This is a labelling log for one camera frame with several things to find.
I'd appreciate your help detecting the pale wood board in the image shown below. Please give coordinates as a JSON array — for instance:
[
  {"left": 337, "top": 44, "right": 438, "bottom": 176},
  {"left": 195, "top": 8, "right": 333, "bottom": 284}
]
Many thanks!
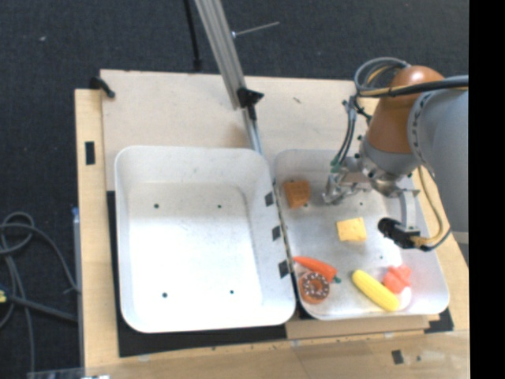
[{"left": 99, "top": 68, "right": 441, "bottom": 341}]

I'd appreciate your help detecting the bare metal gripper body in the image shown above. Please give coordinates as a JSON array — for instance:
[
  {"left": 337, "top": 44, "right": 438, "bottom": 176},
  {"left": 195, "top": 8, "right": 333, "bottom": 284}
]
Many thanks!
[{"left": 337, "top": 165, "right": 410, "bottom": 199}]

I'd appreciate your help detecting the yellow square biscuit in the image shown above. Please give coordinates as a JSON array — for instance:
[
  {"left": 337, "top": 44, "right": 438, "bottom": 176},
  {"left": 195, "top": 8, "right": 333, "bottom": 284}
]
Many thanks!
[{"left": 335, "top": 216, "right": 368, "bottom": 244}]

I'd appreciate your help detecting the black cylinder on white bracket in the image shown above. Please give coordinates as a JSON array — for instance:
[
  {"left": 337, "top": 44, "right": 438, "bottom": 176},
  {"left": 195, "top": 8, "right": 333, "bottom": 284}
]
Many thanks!
[{"left": 376, "top": 189, "right": 422, "bottom": 250}]

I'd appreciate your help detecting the brown sprinkled doughnut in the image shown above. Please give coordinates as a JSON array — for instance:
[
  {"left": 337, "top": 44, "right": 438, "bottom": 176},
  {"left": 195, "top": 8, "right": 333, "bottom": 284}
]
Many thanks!
[{"left": 297, "top": 271, "right": 331, "bottom": 305}]

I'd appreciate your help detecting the white plastic tray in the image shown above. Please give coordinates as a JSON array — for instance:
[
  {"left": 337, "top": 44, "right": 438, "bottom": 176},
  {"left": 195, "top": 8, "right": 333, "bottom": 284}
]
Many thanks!
[
  {"left": 272, "top": 148, "right": 451, "bottom": 321},
  {"left": 114, "top": 144, "right": 297, "bottom": 334}
]

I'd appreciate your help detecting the orange carrot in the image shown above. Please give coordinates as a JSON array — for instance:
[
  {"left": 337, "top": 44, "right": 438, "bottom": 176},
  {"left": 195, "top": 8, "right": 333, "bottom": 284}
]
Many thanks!
[{"left": 292, "top": 255, "right": 342, "bottom": 284}]

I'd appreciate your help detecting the yellow corn cob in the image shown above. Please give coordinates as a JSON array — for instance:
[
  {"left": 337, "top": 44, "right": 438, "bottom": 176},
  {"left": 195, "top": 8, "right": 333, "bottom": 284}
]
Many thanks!
[{"left": 351, "top": 268, "right": 400, "bottom": 313}]

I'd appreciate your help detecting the pink and white toy food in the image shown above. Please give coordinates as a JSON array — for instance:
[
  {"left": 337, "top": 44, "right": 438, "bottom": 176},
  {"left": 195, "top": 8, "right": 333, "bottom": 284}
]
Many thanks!
[{"left": 381, "top": 264, "right": 413, "bottom": 310}]

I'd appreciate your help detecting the brown bread slice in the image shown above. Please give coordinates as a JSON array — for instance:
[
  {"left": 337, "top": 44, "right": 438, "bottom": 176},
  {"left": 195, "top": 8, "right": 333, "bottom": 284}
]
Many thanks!
[{"left": 282, "top": 178, "right": 312, "bottom": 209}]

